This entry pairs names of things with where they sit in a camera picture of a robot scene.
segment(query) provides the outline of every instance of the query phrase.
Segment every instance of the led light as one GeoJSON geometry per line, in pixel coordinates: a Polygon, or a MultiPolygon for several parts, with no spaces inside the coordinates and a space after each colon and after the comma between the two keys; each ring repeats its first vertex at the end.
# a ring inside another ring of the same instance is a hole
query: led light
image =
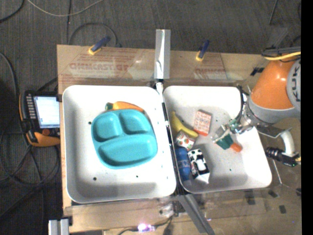
{"type": "Polygon", "coordinates": [[[139,224],[138,225],[138,231],[140,233],[143,232],[154,232],[156,230],[156,228],[152,225],[147,225],[147,224],[139,224]]]}

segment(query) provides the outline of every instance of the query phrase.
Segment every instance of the yellow banana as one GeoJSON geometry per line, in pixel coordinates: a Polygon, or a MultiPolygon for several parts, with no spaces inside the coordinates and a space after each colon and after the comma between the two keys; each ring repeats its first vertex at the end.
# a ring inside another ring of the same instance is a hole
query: yellow banana
{"type": "Polygon", "coordinates": [[[198,136],[198,133],[188,129],[186,126],[184,126],[181,121],[179,120],[179,118],[176,116],[175,112],[171,112],[171,128],[172,130],[175,132],[174,135],[176,135],[179,131],[183,131],[184,133],[186,133],[189,137],[191,138],[196,138],[198,136]]]}

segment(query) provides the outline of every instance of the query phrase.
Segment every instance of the blue divided tray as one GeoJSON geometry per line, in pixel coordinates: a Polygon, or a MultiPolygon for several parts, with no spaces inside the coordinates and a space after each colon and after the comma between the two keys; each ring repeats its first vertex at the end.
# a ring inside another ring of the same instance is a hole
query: blue divided tray
{"type": "Polygon", "coordinates": [[[129,168],[157,154],[157,140],[146,116],[137,110],[108,111],[91,125],[91,136],[100,161],[113,169],[129,168]]]}

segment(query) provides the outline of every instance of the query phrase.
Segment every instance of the black connector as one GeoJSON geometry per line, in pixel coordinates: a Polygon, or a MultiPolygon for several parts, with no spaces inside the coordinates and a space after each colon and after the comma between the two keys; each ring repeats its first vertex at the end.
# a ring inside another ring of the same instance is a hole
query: black connector
{"type": "Polygon", "coordinates": [[[295,167],[298,164],[296,159],[299,158],[299,154],[295,154],[291,157],[284,154],[283,150],[273,147],[268,147],[265,151],[265,154],[268,158],[275,159],[290,167],[295,167]]]}

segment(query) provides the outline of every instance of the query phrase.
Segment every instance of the orange object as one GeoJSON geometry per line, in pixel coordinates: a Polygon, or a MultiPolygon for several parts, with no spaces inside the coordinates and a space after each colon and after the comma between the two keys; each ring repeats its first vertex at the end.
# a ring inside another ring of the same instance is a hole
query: orange object
{"type": "Polygon", "coordinates": [[[107,110],[122,110],[122,109],[134,109],[134,110],[138,110],[140,112],[143,112],[143,109],[140,108],[139,106],[134,105],[134,104],[130,104],[127,102],[118,101],[115,103],[107,103],[106,104],[106,111],[107,110]]]}
{"type": "Polygon", "coordinates": [[[292,108],[293,105],[288,98],[286,85],[293,64],[294,62],[270,61],[251,92],[251,100],[267,109],[285,110],[292,108]]]}
{"type": "Polygon", "coordinates": [[[36,146],[36,147],[55,146],[55,145],[58,145],[60,143],[60,139],[59,138],[57,138],[57,137],[49,137],[49,136],[43,135],[43,134],[41,134],[39,132],[35,132],[35,137],[38,140],[38,143],[37,142],[32,142],[28,136],[26,136],[26,137],[27,137],[29,143],[32,146],[36,146]]]}
{"type": "Polygon", "coordinates": [[[243,149],[239,144],[235,142],[232,143],[229,148],[233,149],[236,152],[240,152],[243,149]]]}
{"type": "Polygon", "coordinates": [[[43,129],[42,134],[45,136],[49,136],[50,135],[50,130],[49,129],[43,129]]]}

